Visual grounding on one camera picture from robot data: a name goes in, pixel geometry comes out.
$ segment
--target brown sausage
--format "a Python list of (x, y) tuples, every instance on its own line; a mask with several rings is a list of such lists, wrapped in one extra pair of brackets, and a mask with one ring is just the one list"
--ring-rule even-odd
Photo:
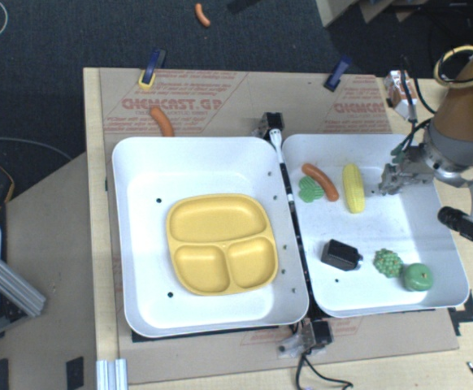
[(197, 19), (199, 22), (201, 22), (202, 26), (204, 26), (205, 28), (209, 28), (210, 25), (211, 25), (211, 22), (210, 20), (206, 17), (206, 15), (204, 14), (204, 12), (202, 11), (202, 4), (201, 3), (197, 3), (195, 5), (195, 15), (197, 16)]
[(173, 131), (173, 127), (170, 123), (168, 117), (163, 113), (163, 111), (157, 107), (153, 106), (150, 109), (150, 116), (157, 122), (158, 127), (161, 130), (161, 134), (165, 137), (173, 137), (175, 136), (175, 132)]
[(323, 191), (325, 191), (325, 195), (327, 195), (327, 199), (330, 202), (340, 199), (340, 194), (337, 192), (336, 186), (334, 186), (329, 177), (316, 166), (311, 165), (310, 163), (305, 163), (302, 166), (302, 172), (307, 176), (310, 176), (318, 183), (319, 186), (322, 187)]

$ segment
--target black floor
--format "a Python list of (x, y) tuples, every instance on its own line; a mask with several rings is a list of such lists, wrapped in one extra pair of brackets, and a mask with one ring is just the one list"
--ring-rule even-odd
[[(384, 76), (412, 62), (431, 77), (446, 50), (473, 45), (473, 0), (431, 0), (402, 23), (385, 12), (369, 24), (352, 6), (324, 28), (315, 0), (0, 0), (0, 137), (85, 151), (84, 67), (139, 67), (154, 46), (166, 67), (270, 72), (329, 72), (342, 54), (351, 73)], [(193, 17), (202, 2), (212, 26)], [(450, 3), (467, 3), (452, 8)], [(0, 27), (4, 14), (0, 8)], [(0, 141), (0, 164), (15, 194), (67, 159), (51, 149)]]

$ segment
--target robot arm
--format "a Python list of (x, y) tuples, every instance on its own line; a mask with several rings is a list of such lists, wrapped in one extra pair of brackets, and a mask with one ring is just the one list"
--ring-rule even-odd
[[(385, 195), (401, 191), (409, 184), (428, 184), (433, 179), (456, 188), (469, 188), (471, 214), (444, 207), (438, 218), (449, 228), (473, 241), (473, 180), (466, 180), (462, 173), (473, 167), (473, 55), (454, 80), (442, 75), (442, 63), (459, 51), (471, 51), (463, 46), (445, 54), (437, 63), (434, 75), (440, 85), (449, 88), (445, 99), (430, 120), (421, 123), (394, 151), (393, 163), (387, 163), (380, 183)], [(417, 146), (407, 139), (420, 128), (424, 129), (423, 142)]]

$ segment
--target yellow plate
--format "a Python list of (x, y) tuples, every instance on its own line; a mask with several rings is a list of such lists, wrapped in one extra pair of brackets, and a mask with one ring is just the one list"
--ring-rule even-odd
[(193, 293), (246, 292), (276, 276), (278, 256), (271, 224), (252, 197), (186, 198), (168, 212), (166, 229), (177, 277)]

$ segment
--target blue clamp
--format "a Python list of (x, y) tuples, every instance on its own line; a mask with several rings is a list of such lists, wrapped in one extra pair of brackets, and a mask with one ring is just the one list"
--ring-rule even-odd
[(345, 73), (351, 63), (352, 59), (347, 55), (341, 56), (340, 62), (334, 67), (332, 74), (327, 78), (323, 87), (334, 92), (341, 81), (341, 76)]
[(155, 81), (154, 71), (159, 69), (164, 64), (164, 59), (166, 58), (166, 51), (160, 50), (159, 48), (154, 48), (150, 56), (150, 61), (148, 66), (141, 73), (139, 77), (138, 84), (142, 89), (150, 89)]

